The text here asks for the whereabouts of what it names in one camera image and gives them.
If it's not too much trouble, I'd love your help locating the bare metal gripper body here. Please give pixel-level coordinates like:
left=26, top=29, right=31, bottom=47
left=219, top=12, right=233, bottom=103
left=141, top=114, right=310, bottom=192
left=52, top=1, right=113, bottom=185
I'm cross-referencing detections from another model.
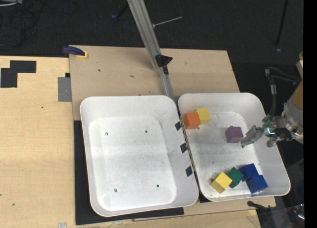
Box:
left=263, top=116, right=304, bottom=145

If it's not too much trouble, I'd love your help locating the yellow cube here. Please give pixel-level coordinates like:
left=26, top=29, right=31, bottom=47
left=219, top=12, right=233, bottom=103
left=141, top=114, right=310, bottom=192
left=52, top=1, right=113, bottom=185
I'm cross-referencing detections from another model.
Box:
left=210, top=172, right=233, bottom=194
left=195, top=108, right=211, bottom=126

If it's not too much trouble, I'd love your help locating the green cube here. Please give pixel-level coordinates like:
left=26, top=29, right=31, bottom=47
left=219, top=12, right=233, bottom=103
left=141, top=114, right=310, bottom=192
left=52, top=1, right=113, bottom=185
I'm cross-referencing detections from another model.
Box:
left=227, top=167, right=245, bottom=189

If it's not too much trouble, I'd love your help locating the pale wood board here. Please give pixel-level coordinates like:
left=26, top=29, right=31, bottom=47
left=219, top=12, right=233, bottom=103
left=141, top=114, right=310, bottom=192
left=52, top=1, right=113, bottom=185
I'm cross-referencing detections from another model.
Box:
left=68, top=45, right=277, bottom=223

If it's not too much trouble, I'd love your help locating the purple cube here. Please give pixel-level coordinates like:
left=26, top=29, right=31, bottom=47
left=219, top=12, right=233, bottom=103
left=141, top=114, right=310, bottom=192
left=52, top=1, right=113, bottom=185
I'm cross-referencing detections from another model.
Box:
left=224, top=125, right=244, bottom=144

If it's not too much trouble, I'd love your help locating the blue cube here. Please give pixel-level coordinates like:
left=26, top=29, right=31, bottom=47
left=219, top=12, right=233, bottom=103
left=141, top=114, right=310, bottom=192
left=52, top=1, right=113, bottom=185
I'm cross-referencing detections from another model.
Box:
left=239, top=163, right=260, bottom=182
left=246, top=174, right=269, bottom=194

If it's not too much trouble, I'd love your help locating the white plastic tray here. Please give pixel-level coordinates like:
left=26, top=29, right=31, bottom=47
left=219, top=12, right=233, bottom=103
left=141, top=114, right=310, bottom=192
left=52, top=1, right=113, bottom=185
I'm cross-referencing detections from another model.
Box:
left=79, top=94, right=200, bottom=218
left=177, top=92, right=291, bottom=202

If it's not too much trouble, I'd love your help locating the orange cube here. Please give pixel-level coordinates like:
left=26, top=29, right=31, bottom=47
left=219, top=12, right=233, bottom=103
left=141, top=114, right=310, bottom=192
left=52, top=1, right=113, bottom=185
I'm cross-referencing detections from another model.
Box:
left=182, top=112, right=202, bottom=131

